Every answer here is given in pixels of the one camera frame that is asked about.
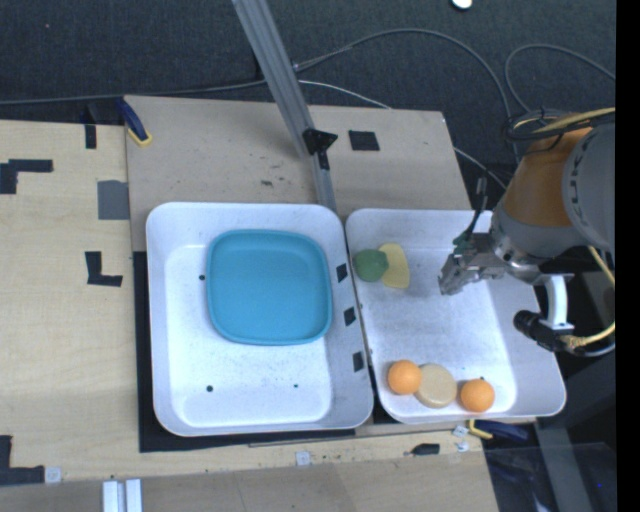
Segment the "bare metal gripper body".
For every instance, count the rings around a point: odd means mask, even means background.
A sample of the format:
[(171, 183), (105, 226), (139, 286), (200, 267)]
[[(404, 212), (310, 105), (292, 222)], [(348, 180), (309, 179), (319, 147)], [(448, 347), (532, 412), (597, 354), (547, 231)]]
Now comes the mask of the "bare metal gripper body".
[(457, 273), (477, 271), (481, 280), (498, 279), (506, 274), (526, 283), (535, 282), (541, 275), (541, 259), (518, 248), (504, 234), (497, 232), (463, 232), (453, 241)]

